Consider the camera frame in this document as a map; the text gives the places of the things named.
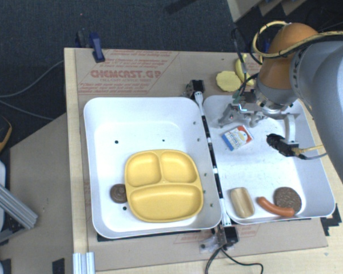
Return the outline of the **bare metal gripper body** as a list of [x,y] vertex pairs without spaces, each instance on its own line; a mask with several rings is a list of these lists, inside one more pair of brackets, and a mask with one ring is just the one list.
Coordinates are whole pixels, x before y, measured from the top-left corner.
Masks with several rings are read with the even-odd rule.
[[288,108],[287,104],[268,100],[259,91],[244,91],[242,94],[237,91],[232,97],[232,106],[237,113],[252,119],[277,118]]

